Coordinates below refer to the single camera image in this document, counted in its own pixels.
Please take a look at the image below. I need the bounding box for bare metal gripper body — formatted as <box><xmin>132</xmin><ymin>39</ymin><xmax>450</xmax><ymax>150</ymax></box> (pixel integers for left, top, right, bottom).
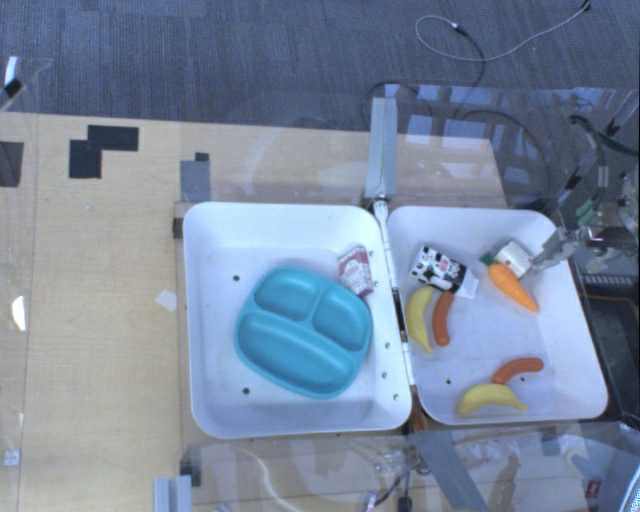
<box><xmin>565</xmin><ymin>170</ymin><xmax>640</xmax><ymax>254</ymax></box>

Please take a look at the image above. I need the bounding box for white and orange small carton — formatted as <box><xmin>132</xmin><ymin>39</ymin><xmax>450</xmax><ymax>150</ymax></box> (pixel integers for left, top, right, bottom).
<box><xmin>493</xmin><ymin>240</ymin><xmax>534</xmax><ymax>280</ymax></box>

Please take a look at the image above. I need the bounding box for orange carrot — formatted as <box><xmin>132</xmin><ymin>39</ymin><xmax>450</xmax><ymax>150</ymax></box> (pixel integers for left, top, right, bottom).
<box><xmin>479</xmin><ymin>251</ymin><xmax>541</xmax><ymax>314</ymax></box>

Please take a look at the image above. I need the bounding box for white plastic tray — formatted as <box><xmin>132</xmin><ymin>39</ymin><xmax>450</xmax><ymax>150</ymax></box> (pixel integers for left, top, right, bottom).
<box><xmin>182</xmin><ymin>201</ymin><xmax>414</xmax><ymax>440</ymax></box>
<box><xmin>387</xmin><ymin>204</ymin><xmax>610</xmax><ymax>427</ymax></box>

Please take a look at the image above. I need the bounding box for orange sausage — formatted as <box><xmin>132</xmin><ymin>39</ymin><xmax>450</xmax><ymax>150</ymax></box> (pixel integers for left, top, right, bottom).
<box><xmin>431</xmin><ymin>290</ymin><xmax>457</xmax><ymax>348</ymax></box>
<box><xmin>491</xmin><ymin>356</ymin><xmax>546</xmax><ymax>387</ymax></box>

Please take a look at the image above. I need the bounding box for black and white carton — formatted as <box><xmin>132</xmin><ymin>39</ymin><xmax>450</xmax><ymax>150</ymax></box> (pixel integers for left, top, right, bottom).
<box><xmin>408</xmin><ymin>244</ymin><xmax>480</xmax><ymax>301</ymax></box>

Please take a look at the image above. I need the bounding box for yellow banana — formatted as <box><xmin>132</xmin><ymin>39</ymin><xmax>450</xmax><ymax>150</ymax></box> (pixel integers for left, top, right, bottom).
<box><xmin>404</xmin><ymin>284</ymin><xmax>437</xmax><ymax>356</ymax></box>
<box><xmin>455</xmin><ymin>382</ymin><xmax>529</xmax><ymax>418</ymax></box>

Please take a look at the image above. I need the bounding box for black and white thin rod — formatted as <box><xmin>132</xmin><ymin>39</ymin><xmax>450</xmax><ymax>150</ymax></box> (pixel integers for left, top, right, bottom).
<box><xmin>372</xmin><ymin>198</ymin><xmax>417</xmax><ymax>396</ymax></box>

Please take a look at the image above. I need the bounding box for blue divided plate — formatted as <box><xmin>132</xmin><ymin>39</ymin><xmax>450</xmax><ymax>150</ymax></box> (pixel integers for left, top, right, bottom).
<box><xmin>233</xmin><ymin>265</ymin><xmax>375</xmax><ymax>400</ymax></box>

